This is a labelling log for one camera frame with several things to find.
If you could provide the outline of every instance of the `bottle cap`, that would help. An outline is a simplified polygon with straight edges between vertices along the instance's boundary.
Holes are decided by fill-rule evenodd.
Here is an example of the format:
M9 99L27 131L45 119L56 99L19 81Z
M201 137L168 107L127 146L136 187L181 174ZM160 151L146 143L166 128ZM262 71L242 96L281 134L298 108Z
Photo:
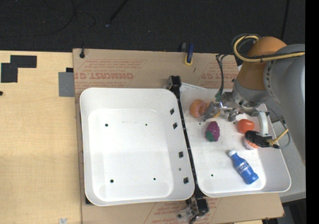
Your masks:
M231 150L231 151L228 152L228 156L231 157L231 156L234 155L235 153L236 153L235 150Z

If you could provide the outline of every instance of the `yellow clip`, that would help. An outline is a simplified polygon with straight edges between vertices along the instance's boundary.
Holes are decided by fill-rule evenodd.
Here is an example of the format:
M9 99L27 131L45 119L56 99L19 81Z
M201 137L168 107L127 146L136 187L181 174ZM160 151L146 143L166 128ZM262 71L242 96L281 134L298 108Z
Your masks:
M190 60L190 63L187 62L187 55L185 56L185 65L191 66L193 64L193 57Z

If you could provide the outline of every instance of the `blue bottle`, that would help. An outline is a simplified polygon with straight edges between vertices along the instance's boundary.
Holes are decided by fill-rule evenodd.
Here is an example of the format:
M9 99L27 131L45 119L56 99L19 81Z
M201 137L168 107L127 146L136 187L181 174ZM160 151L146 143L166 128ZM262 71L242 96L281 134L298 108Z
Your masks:
M235 150L229 151L228 155L233 159L235 168L241 174L241 176L244 177L247 184L252 184L254 181L258 180L258 175L254 172L245 159L237 155Z

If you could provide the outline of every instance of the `bottle label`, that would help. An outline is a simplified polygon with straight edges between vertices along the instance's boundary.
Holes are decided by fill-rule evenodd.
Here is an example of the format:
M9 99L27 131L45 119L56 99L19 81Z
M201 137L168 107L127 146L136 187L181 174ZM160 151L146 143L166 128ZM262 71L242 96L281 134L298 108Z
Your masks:
M238 170L239 173L243 173L244 171L246 171L248 168L250 167L250 165L247 163L247 161L244 161L243 163L241 163L239 166L236 167L236 169Z

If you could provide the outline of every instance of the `white tray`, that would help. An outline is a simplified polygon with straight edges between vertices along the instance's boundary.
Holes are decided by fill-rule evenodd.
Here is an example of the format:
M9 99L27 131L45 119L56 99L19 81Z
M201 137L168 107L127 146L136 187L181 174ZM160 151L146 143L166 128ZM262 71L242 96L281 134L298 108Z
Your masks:
M95 205L185 200L194 180L177 98L165 89L81 94L84 178Z
M219 117L203 122L189 113L189 107L194 100L202 99L209 103L215 99L216 93L217 90L188 89L181 94L185 126L201 191L209 197L224 197L288 190L291 179L281 150L273 148L248 150L243 144L244 135L238 132L237 122L242 118L252 120L256 125L254 130L259 131L256 117L240 114L234 122L229 122L222 111ZM204 136L206 127L213 120L217 121L220 127L220 138L217 142L210 142ZM269 118L268 125L269 134L274 137ZM256 182L247 185L233 167L232 159L227 155L232 149L245 158L258 174L259 179Z

